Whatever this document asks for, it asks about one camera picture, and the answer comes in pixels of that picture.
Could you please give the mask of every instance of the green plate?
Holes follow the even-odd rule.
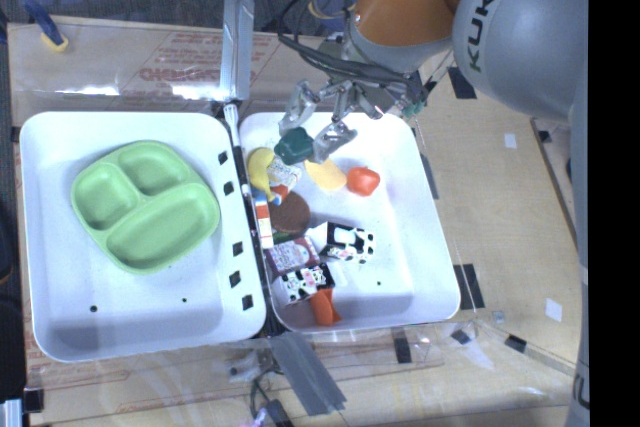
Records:
[[[123,146],[81,171],[73,209],[122,269],[148,274],[182,258],[220,223],[209,186],[165,143]]]

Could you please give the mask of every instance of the brown round object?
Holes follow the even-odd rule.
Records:
[[[281,233],[301,234],[309,227],[311,210],[302,196],[291,191],[280,205],[269,203],[271,227]]]

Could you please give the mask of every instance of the yellow banana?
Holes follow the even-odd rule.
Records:
[[[275,198],[271,187],[269,186],[269,176],[267,168],[273,162],[276,154],[271,148],[256,148],[249,154],[247,160],[247,172],[249,173],[249,182],[256,189],[260,189],[267,194],[267,200],[272,201]]]

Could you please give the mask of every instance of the wooden surface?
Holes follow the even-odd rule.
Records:
[[[325,79],[274,43],[252,86],[253,108],[284,107],[303,78],[317,88]],[[426,419],[437,427],[558,425],[579,342],[580,278],[571,229],[531,120],[480,94],[458,99],[445,78],[409,123],[430,165],[452,263],[473,265],[484,307],[461,310],[442,324],[407,328],[414,357],[409,365],[395,360],[388,331],[368,341],[315,340],[347,397],[343,411],[307,417],[286,379],[275,374],[265,384],[267,393],[283,402],[296,426],[417,426]],[[22,229],[28,290],[24,243]],[[45,410],[31,415],[32,425],[250,422],[249,386],[229,382],[228,352],[202,348],[59,364],[38,352],[25,300],[29,384],[46,390]],[[451,336],[461,329],[472,333],[468,343]],[[526,342],[523,350],[505,343],[513,337]]]

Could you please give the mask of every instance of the toy tomato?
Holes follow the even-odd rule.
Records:
[[[368,167],[352,167],[347,173],[347,188],[360,196],[370,196],[380,184],[380,175]]]

